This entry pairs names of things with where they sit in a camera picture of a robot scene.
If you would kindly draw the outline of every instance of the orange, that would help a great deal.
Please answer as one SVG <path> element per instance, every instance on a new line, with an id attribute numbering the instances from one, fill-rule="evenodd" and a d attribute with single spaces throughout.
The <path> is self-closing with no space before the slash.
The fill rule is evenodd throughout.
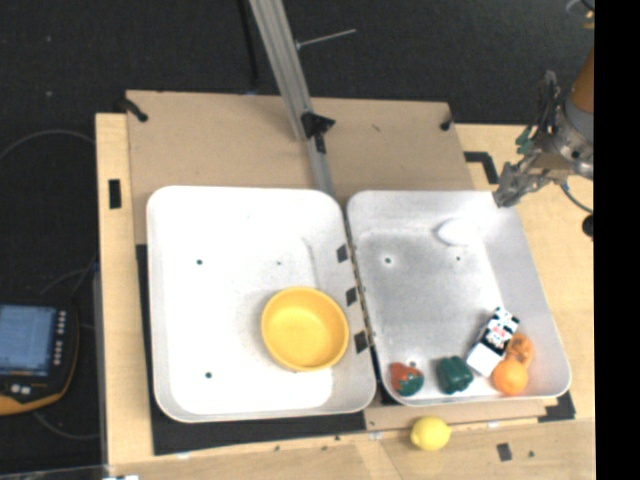
<path id="1" fill-rule="evenodd" d="M 527 367 L 513 357 L 498 363 L 492 374 L 496 389 L 507 395 L 517 395 L 529 382 Z"/>

